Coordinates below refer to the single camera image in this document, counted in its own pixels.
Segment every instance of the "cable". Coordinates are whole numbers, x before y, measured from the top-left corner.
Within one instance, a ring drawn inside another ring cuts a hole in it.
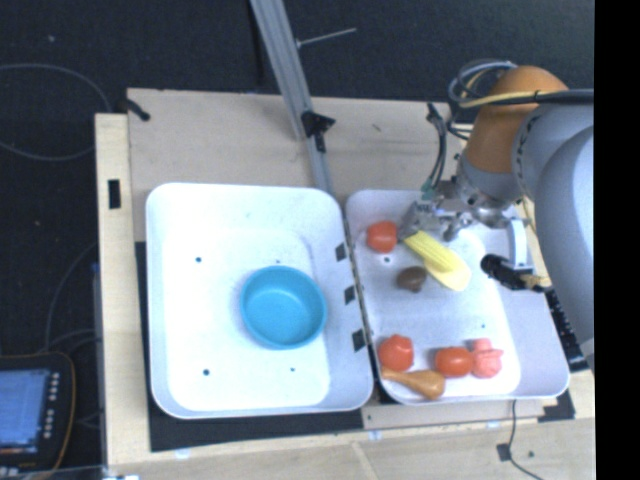
[[[62,280],[60,281],[60,283],[58,284],[58,286],[56,288],[56,291],[55,291],[55,293],[53,295],[53,299],[51,300],[51,304],[49,305],[49,311],[47,313],[47,325],[45,327],[44,349],[43,349],[45,352],[49,351],[49,348],[51,346],[51,343],[50,343],[51,325],[53,323],[53,313],[54,313],[55,308],[56,308],[56,303],[58,302],[58,297],[60,296],[60,293],[62,292],[62,289],[64,288],[64,285],[66,284],[67,280],[69,279],[69,276],[72,274],[72,272],[78,266],[78,264],[97,245],[98,245],[97,242],[93,242],[91,245],[89,245],[86,249],[84,249],[76,257],[76,259],[71,263],[71,265],[69,266],[69,268],[65,272],[64,276],[62,277]]]
[[[431,173],[421,187],[423,199],[429,199],[431,191],[433,191],[440,183],[447,156],[446,123],[433,103],[427,103],[427,108],[429,110],[429,113],[427,114],[427,121],[433,124],[433,126],[436,128],[436,131],[438,132],[438,156],[436,157],[436,161],[433,165]]]
[[[451,119],[447,121],[447,131],[459,139],[465,141],[469,140],[469,137],[471,136],[471,129],[459,128],[457,126],[456,118],[457,115],[452,116]]]
[[[513,464],[516,468],[522,471],[525,475],[529,475],[531,478],[536,478],[537,480],[544,480],[542,477],[523,468],[520,464],[518,464],[515,460],[513,460],[513,455],[511,455],[511,445],[513,444],[513,439],[516,436],[516,400],[514,400],[513,403],[511,404],[511,414],[512,414],[511,437],[509,438],[509,444],[507,445],[507,454],[508,454],[509,462],[511,462],[511,464]]]
[[[80,340],[73,347],[69,349],[67,352],[68,356],[72,356],[80,347],[84,347],[85,345],[89,345],[91,343],[101,343],[102,339],[97,336],[92,336],[91,338],[85,338],[84,340]]]
[[[483,59],[469,62],[462,66],[458,71],[456,77],[451,80],[447,93],[449,98],[456,103],[464,103],[465,101],[473,101],[474,99],[481,97],[479,93],[475,91],[473,87],[467,85],[466,79],[473,77],[473,85],[476,85],[480,79],[489,73],[495,73],[496,71],[505,71],[518,67],[517,64],[509,60],[496,60],[496,59]],[[463,94],[472,94],[472,98],[468,98],[464,95],[459,95],[456,92],[457,87],[462,88]]]
[[[93,430],[101,430],[101,426],[99,423],[92,423],[91,420],[94,418],[98,418],[103,414],[102,410],[95,411],[87,416],[83,416],[82,418],[76,418],[74,420],[75,425],[81,425],[83,427],[87,427]]]
[[[51,343],[49,343],[49,348],[41,348],[40,350],[38,350],[38,353],[43,353],[43,352],[48,352],[51,347],[53,347],[54,345],[57,345],[59,343],[62,343],[63,341],[68,340],[69,338],[73,338],[74,336],[80,336],[82,334],[94,334],[95,333],[95,329],[79,329],[77,331],[71,331],[68,332],[66,334],[63,334],[62,336],[58,336],[56,339],[52,340]]]
[[[91,87],[100,97],[100,99],[102,100],[102,103],[104,103],[104,107],[107,113],[112,113],[113,110],[111,108],[111,104],[109,103],[109,100],[107,99],[107,96],[105,95],[105,93],[102,91],[102,89],[100,89],[100,87],[98,87],[98,85],[96,85],[92,80],[90,80],[89,78],[87,78],[86,76],[78,73],[77,71],[73,71],[72,69],[68,69],[68,68],[64,68],[61,66],[55,66],[53,64],[40,64],[40,63],[23,63],[23,64],[4,64],[4,65],[0,65],[0,72],[1,71],[11,71],[11,70],[31,70],[31,69],[44,69],[44,70],[48,70],[48,71],[55,71],[58,73],[62,73],[65,75],[69,75],[72,76],[74,78],[77,78],[78,80],[81,80],[82,82],[86,83],[87,85],[89,85],[89,87]],[[45,156],[45,155],[39,155],[37,153],[31,153],[29,151],[24,151],[21,150],[19,148],[16,148],[14,146],[11,146],[10,144],[7,144],[5,142],[1,142],[0,141],[0,147],[3,149],[6,149],[7,151],[28,158],[30,160],[36,160],[36,161],[41,161],[41,162],[68,162],[70,160],[75,160],[77,158],[81,158],[89,153],[91,153],[94,150],[94,146],[91,146],[89,148],[86,148],[82,151],[78,151],[77,153],[72,153],[70,155],[62,155],[62,156]]]
[[[571,89],[560,91],[526,91],[508,94],[483,95],[476,90],[480,81],[488,74],[517,68],[511,61],[479,60],[465,64],[449,83],[447,93],[452,102],[461,109],[474,109],[484,105],[519,105],[525,103],[591,103],[593,89]]]

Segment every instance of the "black cable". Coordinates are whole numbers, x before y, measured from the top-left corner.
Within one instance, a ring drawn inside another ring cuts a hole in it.
[[[60,283],[58,284],[58,286],[56,288],[56,291],[55,291],[55,293],[53,295],[53,299],[51,300],[51,304],[49,305],[49,311],[47,313],[47,324],[46,324],[46,327],[45,327],[45,338],[44,338],[44,348],[43,348],[44,351],[49,351],[49,348],[51,346],[51,343],[50,343],[51,326],[52,326],[52,323],[53,323],[53,313],[54,313],[55,308],[56,308],[56,303],[58,302],[58,297],[60,297],[60,293],[62,292],[62,289],[64,288],[64,285],[66,284],[67,280],[69,279],[69,276],[71,276],[71,274],[76,269],[78,264],[97,245],[98,245],[97,242],[93,242],[86,249],[84,249],[76,257],[76,259],[73,260],[73,262],[71,263],[71,265],[69,266],[69,268],[65,272],[64,276],[62,277]]]
[[[454,135],[455,137],[458,137],[459,139],[462,140],[469,140],[469,136],[465,135],[465,132],[460,131],[458,128],[455,127],[455,125],[453,123],[449,123],[447,124],[447,131],[451,134]]]
[[[91,338],[80,340],[67,351],[67,355],[71,357],[80,347],[84,347],[85,345],[89,345],[90,343],[100,343],[101,341],[102,339],[98,338],[97,336],[92,336]]]
[[[52,340],[51,343],[49,343],[48,349],[43,347],[40,350],[38,350],[38,353],[48,352],[51,349],[51,347],[53,347],[54,345],[58,345],[59,343],[62,343],[63,341],[68,340],[69,338],[73,338],[74,336],[80,336],[82,334],[94,334],[94,333],[95,333],[95,329],[78,329],[76,331],[70,331]]]
[[[101,416],[103,413],[102,410],[98,410],[95,412],[92,412],[91,414],[88,414],[87,416],[82,416],[81,418],[75,418],[74,420],[74,424],[75,425],[81,425],[83,427],[87,427],[93,430],[101,430],[101,426],[99,423],[92,423],[91,420],[94,418],[98,418],[99,416]]]
[[[469,77],[473,77],[478,73],[482,73],[479,75],[479,78],[486,76],[488,73],[492,73],[498,70],[509,70],[516,68],[517,64],[514,64],[508,60],[497,60],[497,59],[481,59],[471,61],[460,68],[456,77],[449,83],[449,87],[447,88],[447,93],[449,95],[449,99],[455,101],[457,103],[461,103],[464,101],[468,101],[469,99],[475,99],[481,97],[483,95],[479,94],[475,91],[474,87],[478,84],[479,79],[475,80],[473,86],[467,86],[466,79]],[[461,92],[467,92],[473,96],[473,98],[463,98],[456,92],[456,88],[460,86],[462,88]]]
[[[511,415],[512,415],[511,437],[509,438],[509,444],[507,445],[507,454],[508,454],[509,462],[511,462],[511,464],[513,464],[516,468],[522,471],[525,475],[529,475],[531,478],[536,478],[537,480],[544,480],[542,477],[523,468],[520,464],[518,464],[515,460],[513,460],[513,455],[511,454],[511,445],[513,444],[513,439],[516,436],[516,400],[514,400],[513,403],[511,404]]]
[[[32,69],[44,69],[47,71],[55,71],[58,73],[72,76],[74,78],[77,78],[78,80],[81,80],[82,82],[89,85],[89,87],[91,87],[98,94],[98,96],[104,103],[105,111],[109,114],[113,112],[113,110],[111,109],[111,104],[109,103],[109,100],[107,99],[107,96],[102,91],[102,89],[100,89],[100,87],[98,87],[98,85],[96,85],[92,80],[78,73],[77,71],[73,71],[72,69],[64,68],[61,66],[55,66],[53,64],[23,63],[23,64],[0,65],[0,71],[32,70]],[[37,153],[31,153],[29,151],[24,151],[22,149],[11,146],[10,144],[7,144],[6,142],[1,142],[1,141],[0,141],[0,148],[6,149],[7,151],[15,155],[28,158],[29,160],[36,160],[40,162],[68,162],[70,160],[76,160],[77,158],[81,158],[85,155],[88,155],[95,149],[95,147],[92,145],[86,149],[83,149],[82,151],[78,151],[70,155],[46,156],[46,155],[39,155]]]
[[[476,79],[472,80],[471,85],[467,85],[467,83],[464,81],[460,73],[458,73],[458,76],[456,79],[458,81],[458,85],[460,86],[463,92],[468,93],[472,97],[481,98],[482,96],[484,96],[484,94],[477,91],[476,87],[480,85],[480,81],[483,78],[485,78],[489,74],[493,74],[497,78],[498,76],[500,76],[499,74],[496,74],[497,72],[500,72],[501,74],[501,72],[507,71],[508,69],[513,69],[514,67],[516,67],[515,64],[509,63],[509,64],[503,64],[503,65],[489,67],[489,68],[480,68],[478,71],[484,70],[484,72],[481,75],[479,75]]]
[[[532,96],[506,98],[494,101],[489,105],[520,105],[526,103],[593,103],[593,89],[570,89],[567,91],[557,91],[549,94],[539,94],[536,91]]]
[[[440,183],[442,172],[444,170],[444,163],[447,155],[447,126],[433,103],[427,103],[427,108],[429,109],[427,121],[435,127],[438,133],[438,156],[436,157],[431,174],[429,174],[429,177],[425,182],[425,185],[429,184],[430,188],[434,189],[438,186],[438,183]]]

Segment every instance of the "white tray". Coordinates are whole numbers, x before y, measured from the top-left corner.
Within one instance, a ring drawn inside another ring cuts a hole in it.
[[[307,188],[170,183],[147,199],[151,388],[177,418],[352,410],[373,389],[342,214]],[[322,335],[295,350],[257,344],[239,314],[245,279],[287,265],[320,286]]]
[[[372,343],[377,349],[393,334],[410,337],[415,349],[412,370],[419,370],[433,369],[433,356],[439,348],[469,346],[471,340],[487,337],[495,348],[504,350],[503,368],[491,379],[472,375],[447,379],[446,390],[436,402],[396,382],[382,381],[385,390],[409,405],[562,393],[569,371],[544,296],[528,290],[510,291],[480,269],[487,253],[509,256],[506,231],[477,224],[446,244],[472,269],[471,282],[462,292],[445,288],[429,276],[419,293],[398,288],[397,274],[406,267],[420,266],[419,256],[401,243],[389,254],[377,253],[366,245],[369,225],[380,220],[400,224],[419,197],[420,193],[413,191],[366,190],[347,201],[348,229]]]

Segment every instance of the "screen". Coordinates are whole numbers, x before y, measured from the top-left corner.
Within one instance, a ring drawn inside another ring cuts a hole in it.
[[[49,370],[0,371],[0,448],[36,451]]]

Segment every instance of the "red tomato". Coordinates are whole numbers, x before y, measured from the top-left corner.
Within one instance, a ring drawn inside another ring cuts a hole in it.
[[[391,252],[398,243],[397,235],[395,222],[382,220],[367,228],[367,245],[381,253]]]
[[[464,377],[473,368],[473,354],[464,347],[441,348],[435,368],[445,377]]]
[[[413,364],[413,342],[411,338],[394,334],[378,347],[378,359],[383,366],[404,372]]]

